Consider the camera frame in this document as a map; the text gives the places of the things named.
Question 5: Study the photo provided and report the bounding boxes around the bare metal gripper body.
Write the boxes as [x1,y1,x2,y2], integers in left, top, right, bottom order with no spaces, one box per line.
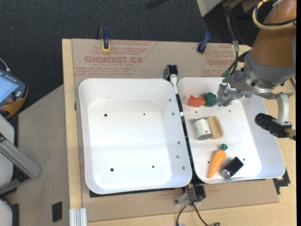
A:
[229,67,280,100]

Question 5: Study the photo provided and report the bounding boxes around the brown cardboard board, red print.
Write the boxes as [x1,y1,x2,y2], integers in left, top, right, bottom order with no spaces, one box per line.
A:
[71,38,280,222]

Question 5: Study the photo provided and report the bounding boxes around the green toy broccoli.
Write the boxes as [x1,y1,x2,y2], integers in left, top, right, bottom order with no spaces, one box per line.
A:
[203,92,218,107]

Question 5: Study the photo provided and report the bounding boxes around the thin black and white rod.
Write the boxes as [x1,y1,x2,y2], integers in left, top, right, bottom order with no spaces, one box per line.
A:
[170,73,196,186]

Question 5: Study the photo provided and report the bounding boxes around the black bottle with silver cap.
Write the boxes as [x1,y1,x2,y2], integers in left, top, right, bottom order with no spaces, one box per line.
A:
[220,156,245,179]

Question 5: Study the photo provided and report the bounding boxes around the orange toy wedge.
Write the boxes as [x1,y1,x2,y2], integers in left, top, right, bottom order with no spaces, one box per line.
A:
[187,94,206,108]

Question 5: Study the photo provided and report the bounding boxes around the beige toy bread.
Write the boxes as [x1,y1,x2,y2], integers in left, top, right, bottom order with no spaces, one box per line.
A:
[206,115,225,140]

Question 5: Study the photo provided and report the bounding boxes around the orange toy carrot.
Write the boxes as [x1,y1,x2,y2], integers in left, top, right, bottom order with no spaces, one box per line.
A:
[207,143,229,179]

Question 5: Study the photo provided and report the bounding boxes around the black cylinder on white bracket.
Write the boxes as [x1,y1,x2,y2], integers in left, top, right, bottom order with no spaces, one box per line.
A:
[254,92,294,139]

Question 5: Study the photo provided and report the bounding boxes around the white can with orange dots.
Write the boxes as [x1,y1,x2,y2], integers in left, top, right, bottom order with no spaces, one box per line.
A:
[193,117,214,141]

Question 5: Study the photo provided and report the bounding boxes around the white plastic tray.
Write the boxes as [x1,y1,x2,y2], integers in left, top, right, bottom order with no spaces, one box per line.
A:
[78,78,193,195]
[176,77,286,185]

